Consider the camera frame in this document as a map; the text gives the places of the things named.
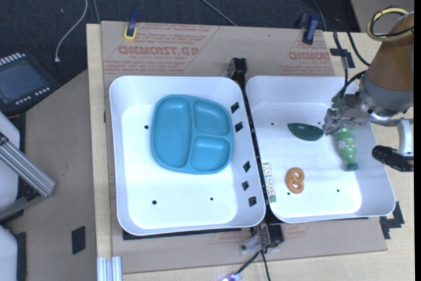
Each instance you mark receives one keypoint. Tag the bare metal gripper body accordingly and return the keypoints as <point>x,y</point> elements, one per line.
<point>358,110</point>

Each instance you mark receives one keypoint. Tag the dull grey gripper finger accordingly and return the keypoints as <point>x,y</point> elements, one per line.
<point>348,124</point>
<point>330,121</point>

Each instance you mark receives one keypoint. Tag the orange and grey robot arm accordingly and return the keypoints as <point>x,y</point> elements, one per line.
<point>391,69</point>

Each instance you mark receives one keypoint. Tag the green plastic bottle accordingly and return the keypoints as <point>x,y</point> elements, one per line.
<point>345,148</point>

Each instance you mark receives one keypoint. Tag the dark green bowl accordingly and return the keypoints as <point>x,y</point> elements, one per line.
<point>306,132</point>

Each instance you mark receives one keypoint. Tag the orange pretzel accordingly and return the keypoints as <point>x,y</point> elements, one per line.
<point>295,180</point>

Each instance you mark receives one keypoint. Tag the thin black and white rod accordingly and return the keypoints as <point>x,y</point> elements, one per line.
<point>254,138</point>

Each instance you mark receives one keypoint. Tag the white plastic tray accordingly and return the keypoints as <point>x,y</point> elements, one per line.
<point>322,200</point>
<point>184,200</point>

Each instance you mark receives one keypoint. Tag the small white patterned carton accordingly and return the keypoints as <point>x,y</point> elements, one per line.
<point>269,182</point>

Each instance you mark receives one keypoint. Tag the brown cardboard board, red print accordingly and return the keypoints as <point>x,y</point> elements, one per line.
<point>204,49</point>

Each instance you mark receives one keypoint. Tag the blue divided plate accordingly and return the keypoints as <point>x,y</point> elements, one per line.
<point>184,131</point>

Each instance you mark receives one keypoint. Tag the black cylinder on white bracket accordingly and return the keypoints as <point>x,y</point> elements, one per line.
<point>394,154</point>

